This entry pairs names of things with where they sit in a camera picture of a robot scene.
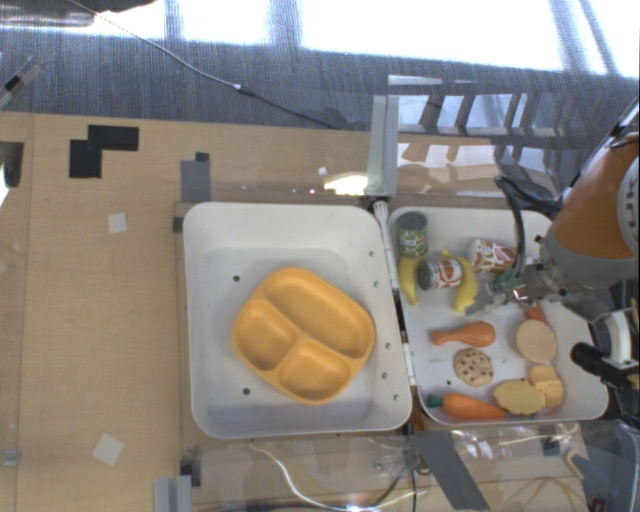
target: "metal bracket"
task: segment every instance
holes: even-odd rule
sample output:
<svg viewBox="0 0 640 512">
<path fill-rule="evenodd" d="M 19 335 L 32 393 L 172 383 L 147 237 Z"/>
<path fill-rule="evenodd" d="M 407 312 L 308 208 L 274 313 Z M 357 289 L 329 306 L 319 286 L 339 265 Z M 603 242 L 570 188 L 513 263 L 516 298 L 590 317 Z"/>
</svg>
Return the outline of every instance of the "metal bracket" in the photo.
<svg viewBox="0 0 640 512">
<path fill-rule="evenodd" d="M 0 167 L 4 169 L 4 183 L 9 188 L 20 184 L 23 151 L 22 142 L 0 142 Z"/>
<path fill-rule="evenodd" d="M 410 437 L 455 510 L 489 510 L 482 492 L 451 441 L 449 432 L 421 432 Z"/>
<path fill-rule="evenodd" d="M 20 450 L 4 450 L 2 452 L 2 465 L 5 467 L 16 467 L 20 465 L 22 453 Z"/>
<path fill-rule="evenodd" d="M 192 512 L 191 477 L 156 478 L 153 486 L 153 512 Z"/>
<path fill-rule="evenodd" d="M 180 475 L 191 478 L 192 487 L 200 487 L 200 447 L 189 446 L 180 461 Z"/>
<path fill-rule="evenodd" d="M 374 96 L 366 194 L 390 197 L 398 190 L 398 110 L 395 96 Z"/>
</svg>

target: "wooden table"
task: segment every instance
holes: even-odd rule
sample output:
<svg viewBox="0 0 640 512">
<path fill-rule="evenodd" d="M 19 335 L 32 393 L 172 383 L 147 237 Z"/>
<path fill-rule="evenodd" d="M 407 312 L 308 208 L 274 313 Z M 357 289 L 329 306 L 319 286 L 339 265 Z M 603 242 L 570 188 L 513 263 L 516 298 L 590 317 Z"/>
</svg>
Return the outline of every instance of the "wooden table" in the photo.
<svg viewBox="0 0 640 512">
<path fill-rule="evenodd" d="M 102 179 L 71 179 L 69 141 L 86 139 L 89 124 L 138 127 L 140 147 L 104 151 Z M 0 113 L 0 140 L 25 144 L 22 182 L 0 207 L 0 413 L 19 419 L 3 419 L 0 434 L 3 448 L 15 443 L 22 453 L 17 472 L 0 468 L 0 511 L 150 511 L 154 479 L 175 477 L 183 451 L 172 232 L 180 161 L 209 153 L 214 198 L 326 201 L 318 170 L 364 172 L 368 134 Z M 447 169 L 436 172 L 445 195 L 432 204 L 465 186 Z M 471 180 L 496 173 L 477 171 Z M 433 170 L 426 175 L 420 181 L 418 169 L 400 188 L 433 187 Z M 118 213 L 127 230 L 112 234 L 108 218 Z M 114 466 L 92 456 L 105 433 L 124 443 Z M 270 474 L 256 493 L 284 485 Z M 580 492 L 566 468 L 558 478 Z M 523 482 L 483 489 L 500 503 Z M 218 485 L 208 499 L 223 497 Z M 436 482 L 428 485 L 432 506 L 446 509 Z M 564 499 L 548 487 L 536 499 Z"/>
</svg>

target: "black cable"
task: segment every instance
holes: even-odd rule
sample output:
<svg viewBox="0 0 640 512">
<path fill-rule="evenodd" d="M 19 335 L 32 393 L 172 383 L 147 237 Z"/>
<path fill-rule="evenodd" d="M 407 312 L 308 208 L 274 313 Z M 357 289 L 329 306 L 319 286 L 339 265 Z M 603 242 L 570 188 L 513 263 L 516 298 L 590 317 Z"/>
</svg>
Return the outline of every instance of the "black cable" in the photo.
<svg viewBox="0 0 640 512">
<path fill-rule="evenodd" d="M 511 194 L 511 192 L 507 189 L 505 185 L 508 184 L 508 181 L 503 176 L 496 176 L 494 178 L 496 185 L 502 190 L 504 197 L 511 208 L 511 212 L 513 213 L 513 219 L 516 223 L 516 235 L 518 238 L 517 241 L 517 254 L 516 261 L 513 264 L 514 268 L 514 277 L 520 277 L 522 274 L 522 270 L 524 269 L 524 265 L 526 262 L 526 246 L 524 239 L 524 222 L 522 221 L 522 212 L 520 211 L 520 205 L 518 205 L 518 201 L 516 201 Z"/>
<path fill-rule="evenodd" d="M 535 205 L 535 206 L 539 206 L 540 208 L 548 208 L 554 211 L 560 211 L 560 205 L 558 203 L 556 203 L 555 201 L 545 201 L 544 199 L 540 199 L 537 198 L 535 196 L 532 196 L 531 194 L 529 194 L 529 192 L 526 192 L 524 190 L 522 190 L 518 184 L 513 181 L 510 178 L 507 178 L 505 176 L 499 176 L 501 181 L 504 181 L 505 183 L 507 183 L 511 189 L 521 198 L 524 199 L 525 201 L 528 201 L 529 203 Z"/>
<path fill-rule="evenodd" d="M 236 91 L 238 91 L 240 94 L 244 94 L 245 96 L 249 96 L 250 98 L 255 98 L 259 101 L 262 101 L 263 103 L 266 103 L 267 105 L 270 105 L 274 108 L 277 108 L 279 110 L 282 110 L 283 112 L 286 112 L 288 114 L 294 115 L 294 116 L 298 116 L 301 119 L 306 119 L 307 121 L 311 121 L 313 123 L 319 124 L 321 126 L 324 126 L 325 128 L 329 128 L 331 130 L 338 130 L 338 127 L 335 125 L 332 125 L 330 123 L 326 123 L 325 121 L 321 121 L 320 119 L 316 119 L 315 117 L 311 117 L 308 116 L 306 114 L 303 114 L 302 112 L 297 112 L 295 110 L 291 110 L 283 105 L 280 105 L 279 103 L 275 103 L 273 101 L 271 101 L 270 99 L 265 98 L 264 96 L 259 95 L 258 93 L 252 91 L 251 89 L 249 89 L 248 87 L 241 85 L 238 88 L 234 89 Z"/>
<path fill-rule="evenodd" d="M 205 71 L 202 71 L 201 69 L 195 67 L 193 64 L 187 62 L 186 60 L 184 60 L 182 57 L 180 57 L 179 55 L 176 55 L 175 53 L 173 53 L 171 50 L 165 48 L 164 46 L 151 41 L 149 39 L 146 39 L 138 34 L 136 34 L 135 32 L 132 32 L 129 29 L 124 28 L 121 25 L 118 25 L 117 23 L 114 23 L 113 21 L 105 18 L 102 14 L 100 14 L 99 12 L 83 5 L 82 3 L 78 2 L 77 0 L 64 0 L 65 2 L 74 5 L 75 7 L 82 9 L 90 14 L 92 14 L 93 16 L 96 16 L 98 18 L 100 18 L 101 20 L 109 23 L 110 25 L 116 27 L 118 30 L 122 30 L 123 32 L 126 32 L 127 34 L 129 34 L 132 37 L 135 37 L 136 39 L 139 39 L 141 41 L 144 41 L 145 43 L 147 43 L 148 45 L 152 46 L 153 48 L 155 48 L 156 50 L 161 51 L 162 53 L 164 53 L 165 55 L 168 55 L 169 57 L 171 57 L 173 60 L 175 60 L 176 62 L 180 63 L 181 65 L 185 66 L 187 69 L 193 71 L 195 74 L 206 78 L 208 80 L 213 80 L 214 82 L 217 82 L 221 85 L 224 85 L 225 87 L 230 87 L 231 89 L 233 89 L 234 91 L 243 94 L 245 96 L 248 96 L 250 98 L 255 98 L 258 101 L 261 101 L 263 103 L 265 103 L 266 105 L 269 105 L 270 107 L 273 107 L 275 109 L 281 110 L 282 112 L 286 112 L 287 114 L 291 114 L 293 116 L 297 116 L 301 119 L 306 119 L 307 121 L 311 121 L 312 123 L 316 123 L 319 124 L 320 126 L 324 126 L 325 128 L 329 128 L 331 130 L 338 130 L 338 127 L 335 125 L 332 125 L 331 123 L 327 123 L 325 121 L 322 121 L 320 119 L 316 119 L 315 117 L 312 116 L 308 116 L 306 114 L 303 114 L 302 112 L 298 112 L 296 110 L 292 110 L 290 108 L 285 107 L 284 105 L 280 105 L 279 103 L 276 103 L 274 101 L 271 101 L 268 98 L 265 98 L 264 96 L 257 94 L 256 92 L 252 91 L 249 87 L 246 87 L 242 84 L 235 84 L 233 82 L 229 82 L 228 80 L 224 80 L 220 77 L 217 77 L 215 75 L 209 74 Z"/>
<path fill-rule="evenodd" d="M 412 469 L 409 469 L 411 473 L 411 487 L 413 488 L 413 504 L 411 506 L 412 512 L 416 512 L 416 508 L 418 506 L 418 489 L 416 487 L 416 475 Z"/>
<path fill-rule="evenodd" d="M 398 486 L 398 482 L 400 481 L 400 478 L 402 478 L 402 473 L 404 473 L 404 471 L 401 471 L 400 473 L 398 473 L 398 476 L 396 476 L 396 477 L 393 479 L 393 482 L 391 482 L 391 485 L 387 488 L 387 490 L 386 490 L 386 491 L 384 491 L 384 492 L 380 495 L 380 497 L 379 497 L 377 500 L 375 500 L 375 501 L 374 501 L 374 502 L 373 502 L 369 507 L 367 507 L 367 508 L 376 508 L 378 505 L 380 505 L 380 503 L 382 503 L 382 502 L 387 498 L 387 496 L 389 496 L 389 494 L 391 494 L 391 493 L 395 490 L 395 488 Z"/>
</svg>

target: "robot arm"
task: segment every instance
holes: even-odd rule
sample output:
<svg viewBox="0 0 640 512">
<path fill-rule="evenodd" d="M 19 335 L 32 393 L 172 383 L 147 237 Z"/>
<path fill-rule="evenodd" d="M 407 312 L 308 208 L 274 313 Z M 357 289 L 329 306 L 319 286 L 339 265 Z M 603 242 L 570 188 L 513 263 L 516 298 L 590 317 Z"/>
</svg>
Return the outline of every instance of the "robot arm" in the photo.
<svg viewBox="0 0 640 512">
<path fill-rule="evenodd" d="M 637 115 L 636 106 L 627 119 Z M 497 307 L 505 299 L 527 309 L 547 299 L 560 301 L 590 323 L 603 320 L 611 335 L 611 353 L 578 343 L 572 359 L 611 387 L 637 388 L 638 361 L 631 357 L 624 310 L 613 311 L 598 298 L 620 281 L 638 279 L 639 137 L 637 132 L 621 132 L 617 125 L 584 168 L 544 238 L 537 239 L 537 262 L 525 266 L 520 258 L 521 264 L 516 262 L 481 289 L 466 312 Z M 519 210 L 507 199 L 518 220 Z"/>
</svg>

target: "food label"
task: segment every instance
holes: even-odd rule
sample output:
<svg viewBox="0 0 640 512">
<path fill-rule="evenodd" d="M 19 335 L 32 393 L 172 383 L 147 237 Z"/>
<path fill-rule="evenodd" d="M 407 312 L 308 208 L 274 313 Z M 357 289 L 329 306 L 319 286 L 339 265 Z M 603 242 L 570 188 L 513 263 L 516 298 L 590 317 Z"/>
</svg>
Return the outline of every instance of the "food label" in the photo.
<svg viewBox="0 0 640 512">
<path fill-rule="evenodd" d="M 400 252 L 409 258 L 427 253 L 427 218 L 419 212 L 409 212 L 398 219 Z"/>
<path fill-rule="evenodd" d="M 500 245 L 489 240 L 474 240 L 467 251 L 468 259 L 475 272 L 494 276 L 512 267 L 516 255 L 515 247 Z"/>
<path fill-rule="evenodd" d="M 462 267 L 456 260 L 437 260 L 427 263 L 431 276 L 430 288 L 450 288 L 462 283 Z"/>
</svg>

